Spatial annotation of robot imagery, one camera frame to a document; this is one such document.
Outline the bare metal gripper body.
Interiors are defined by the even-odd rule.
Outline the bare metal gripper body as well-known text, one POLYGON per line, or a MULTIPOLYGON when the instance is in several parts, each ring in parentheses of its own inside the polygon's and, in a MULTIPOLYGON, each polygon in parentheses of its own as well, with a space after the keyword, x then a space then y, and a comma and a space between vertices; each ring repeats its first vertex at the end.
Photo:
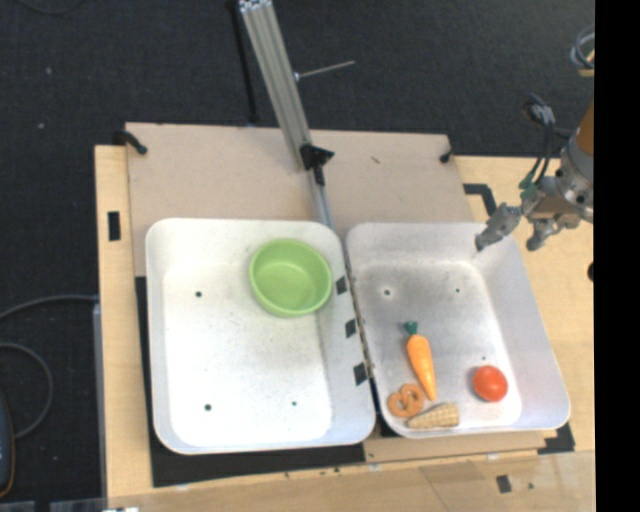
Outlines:
POLYGON ((521 196, 521 210, 529 220, 593 222, 593 185, 579 175, 545 176, 521 196))

